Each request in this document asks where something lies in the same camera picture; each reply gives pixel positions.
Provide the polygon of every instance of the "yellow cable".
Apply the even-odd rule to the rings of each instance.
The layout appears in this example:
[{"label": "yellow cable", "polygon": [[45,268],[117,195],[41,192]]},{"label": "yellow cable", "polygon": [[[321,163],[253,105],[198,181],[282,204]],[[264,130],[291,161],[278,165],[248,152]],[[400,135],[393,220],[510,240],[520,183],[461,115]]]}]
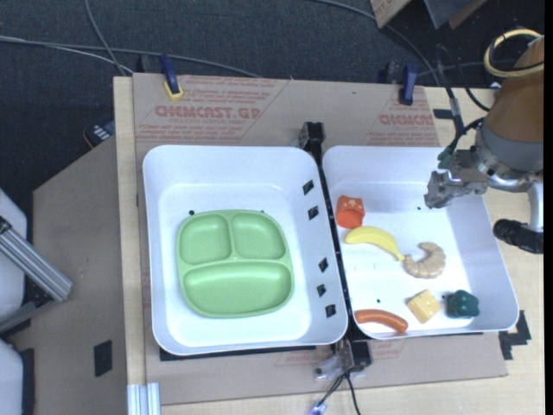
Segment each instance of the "yellow cable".
[{"label": "yellow cable", "polygon": [[533,73],[538,73],[544,70],[545,66],[543,62],[536,64],[536,66],[527,67],[524,69],[515,68],[510,71],[502,71],[500,69],[497,69],[494,65],[492,65],[490,61],[490,53],[492,52],[492,49],[497,48],[505,40],[518,35],[528,35],[535,39],[542,36],[538,32],[533,31],[531,29],[513,29],[497,37],[494,41],[492,41],[490,46],[488,46],[486,53],[484,54],[484,66],[486,67],[486,70],[490,74],[495,75],[496,77],[512,78],[512,77],[525,77],[528,75],[532,75]]}]

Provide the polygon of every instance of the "wooden table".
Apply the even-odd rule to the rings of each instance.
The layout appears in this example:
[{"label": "wooden table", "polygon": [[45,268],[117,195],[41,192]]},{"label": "wooden table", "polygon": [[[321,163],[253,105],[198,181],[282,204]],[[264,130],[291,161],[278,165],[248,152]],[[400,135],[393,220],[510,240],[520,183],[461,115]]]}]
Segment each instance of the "wooden table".
[{"label": "wooden table", "polygon": [[[432,109],[448,109],[448,98],[441,88],[425,89]],[[465,118],[483,115],[462,90],[455,90]],[[490,105],[493,91],[479,90],[477,96]],[[137,171],[134,151],[133,90],[131,78],[114,80],[117,125],[117,160],[121,259],[124,287],[124,321],[127,359],[127,384],[145,385],[143,302],[140,270],[139,225],[137,212]],[[447,120],[436,120],[441,144],[453,134]],[[461,141],[469,143],[471,137]],[[511,195],[489,189],[486,206],[492,221],[498,218],[528,220],[529,204],[525,195]],[[508,376],[490,380],[465,380],[414,386],[390,386],[356,391],[361,413],[485,413],[519,414],[521,411],[545,413],[544,334],[543,334],[543,256],[532,255],[500,243],[519,306],[524,310],[532,339],[527,346],[514,348],[514,360],[508,361]],[[320,395],[298,394],[246,400],[229,400],[189,405],[166,405],[162,413],[200,415],[226,413],[240,415],[303,414]],[[327,415],[354,413],[349,391],[338,391],[328,401]]]}]

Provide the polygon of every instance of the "white surface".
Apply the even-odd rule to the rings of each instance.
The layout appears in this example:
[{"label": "white surface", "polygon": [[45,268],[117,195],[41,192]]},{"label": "white surface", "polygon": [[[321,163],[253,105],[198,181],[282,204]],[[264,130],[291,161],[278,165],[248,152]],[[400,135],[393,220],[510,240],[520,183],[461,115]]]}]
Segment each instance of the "white surface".
[{"label": "white surface", "polygon": [[[23,238],[27,238],[25,214],[1,189],[0,216],[3,216]],[[0,320],[21,307],[24,290],[25,274],[0,253]]]},{"label": "white surface", "polygon": [[[410,253],[415,261],[421,259],[425,253],[418,245],[424,241],[436,243],[446,254],[446,267],[439,277],[415,278],[405,271],[403,262],[378,246],[344,243],[349,230],[338,227],[353,311],[388,310],[409,324],[404,335],[375,322],[359,324],[372,338],[504,330],[518,319],[517,299],[482,197],[457,198],[442,209],[428,209],[424,204],[440,151],[337,146],[324,155],[334,207],[340,195],[361,198],[365,206],[363,225],[391,233],[403,255]],[[442,310],[421,324],[406,302],[425,289],[442,304]],[[479,316],[446,316],[443,297],[459,289],[480,300]]]},{"label": "white surface", "polygon": [[[315,161],[291,147],[163,145],[144,158],[152,324],[173,354],[330,344],[347,327],[340,276]],[[315,184],[306,195],[303,185]],[[308,210],[317,206],[312,220]],[[181,296],[176,234],[189,211],[263,210],[283,229],[294,267],[292,298],[281,309],[246,318],[208,318]],[[321,272],[318,264],[327,259]],[[319,297],[317,286],[326,293]],[[325,308],[336,307],[327,318]]]},{"label": "white surface", "polygon": [[0,339],[0,413],[20,415],[23,398],[21,356]]}]

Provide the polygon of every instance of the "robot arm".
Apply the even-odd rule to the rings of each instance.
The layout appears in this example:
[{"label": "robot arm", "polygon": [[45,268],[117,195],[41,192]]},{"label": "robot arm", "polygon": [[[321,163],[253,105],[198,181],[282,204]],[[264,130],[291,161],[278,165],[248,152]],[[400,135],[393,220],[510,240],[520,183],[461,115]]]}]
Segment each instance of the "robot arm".
[{"label": "robot arm", "polygon": [[[491,51],[510,36],[530,35],[534,41],[511,71],[495,69]],[[494,234],[528,252],[543,253],[543,75],[544,36],[517,29],[496,39],[486,51],[485,65],[505,81],[485,118],[469,125],[476,129],[474,145],[456,150],[456,141],[439,156],[442,171],[433,171],[429,208],[443,208],[458,196],[484,194],[488,187],[527,193],[529,223],[500,220]]]}]

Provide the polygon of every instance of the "green plate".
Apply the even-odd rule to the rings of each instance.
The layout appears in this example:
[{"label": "green plate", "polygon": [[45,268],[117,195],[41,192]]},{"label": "green plate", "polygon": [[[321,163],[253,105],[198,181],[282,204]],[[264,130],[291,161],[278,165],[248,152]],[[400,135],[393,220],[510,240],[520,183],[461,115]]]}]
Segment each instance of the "green plate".
[{"label": "green plate", "polygon": [[283,230],[263,212],[191,215],[179,228],[176,258],[182,295],[203,316],[265,314],[283,307],[294,290]]}]

